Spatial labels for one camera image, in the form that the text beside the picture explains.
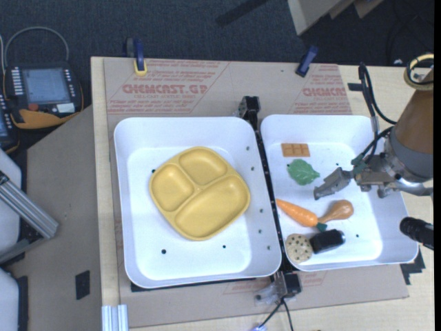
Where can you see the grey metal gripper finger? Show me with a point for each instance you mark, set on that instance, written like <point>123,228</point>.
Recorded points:
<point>327,189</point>
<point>337,176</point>

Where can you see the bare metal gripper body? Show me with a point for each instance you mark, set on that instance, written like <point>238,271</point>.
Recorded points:
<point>375,176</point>

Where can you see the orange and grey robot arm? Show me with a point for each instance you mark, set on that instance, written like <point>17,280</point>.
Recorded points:
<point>415,122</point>

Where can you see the brown chicken drumstick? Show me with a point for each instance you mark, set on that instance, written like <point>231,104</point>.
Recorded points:
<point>339,210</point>

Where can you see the green lettuce leaf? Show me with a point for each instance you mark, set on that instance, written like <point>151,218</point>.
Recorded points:
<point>302,172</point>

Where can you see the orange carrot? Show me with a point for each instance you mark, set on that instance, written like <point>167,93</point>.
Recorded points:
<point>298,214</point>

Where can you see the orange square biscuit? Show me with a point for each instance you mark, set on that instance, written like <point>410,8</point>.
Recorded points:
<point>295,150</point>

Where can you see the white plastic tray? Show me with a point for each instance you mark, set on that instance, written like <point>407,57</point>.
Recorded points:
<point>206,264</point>
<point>361,226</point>

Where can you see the black can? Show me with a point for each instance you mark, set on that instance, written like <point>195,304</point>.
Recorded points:
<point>327,241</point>

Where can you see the thin black rod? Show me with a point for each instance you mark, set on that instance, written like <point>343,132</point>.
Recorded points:
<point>267,171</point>

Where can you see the beige chocolate chip cookie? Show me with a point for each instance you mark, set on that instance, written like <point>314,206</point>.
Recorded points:
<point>298,248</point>

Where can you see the yellow divided plate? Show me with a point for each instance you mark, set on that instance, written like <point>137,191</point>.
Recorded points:
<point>200,193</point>

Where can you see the brown cardboard board red print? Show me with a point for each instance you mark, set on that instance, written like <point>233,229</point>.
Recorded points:
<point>206,88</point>

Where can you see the black cylinder on white bracket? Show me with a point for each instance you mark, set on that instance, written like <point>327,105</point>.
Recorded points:
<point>415,229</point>

